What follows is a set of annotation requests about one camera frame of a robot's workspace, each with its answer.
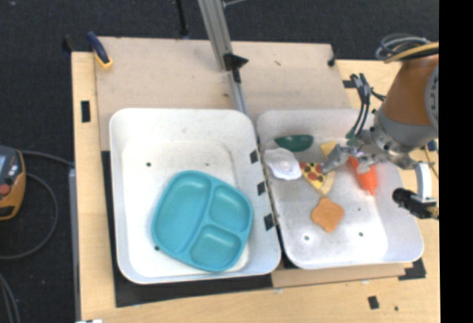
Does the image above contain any black cylinder on white bracket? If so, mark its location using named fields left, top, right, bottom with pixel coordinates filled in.
left=392, top=161, right=439, bottom=220

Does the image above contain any blue divided plate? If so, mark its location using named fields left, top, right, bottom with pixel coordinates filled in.
left=150, top=169, right=255, bottom=274

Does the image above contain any orange carrot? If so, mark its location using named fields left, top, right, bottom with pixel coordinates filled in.
left=348, top=155, right=379, bottom=197

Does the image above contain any white plastic tray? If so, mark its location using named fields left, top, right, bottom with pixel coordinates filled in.
left=108, top=107, right=283, bottom=285
left=255, top=108, right=426, bottom=271

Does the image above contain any green bowl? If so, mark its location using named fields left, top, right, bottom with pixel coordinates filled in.
left=273, top=134, right=316, bottom=153

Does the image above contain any brown flat board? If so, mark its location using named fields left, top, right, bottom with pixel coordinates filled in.
left=93, top=35, right=415, bottom=289

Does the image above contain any yellow cheese wedge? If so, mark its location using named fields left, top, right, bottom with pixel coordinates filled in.
left=319, top=140, right=338, bottom=160

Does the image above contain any brown biscuit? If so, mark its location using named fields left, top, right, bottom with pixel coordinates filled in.
left=310, top=196, right=346, bottom=234

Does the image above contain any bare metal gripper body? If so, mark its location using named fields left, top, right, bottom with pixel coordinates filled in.
left=347, top=128, right=421, bottom=169

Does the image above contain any pizza slice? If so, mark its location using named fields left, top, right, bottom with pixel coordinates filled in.
left=298, top=160, right=337, bottom=197

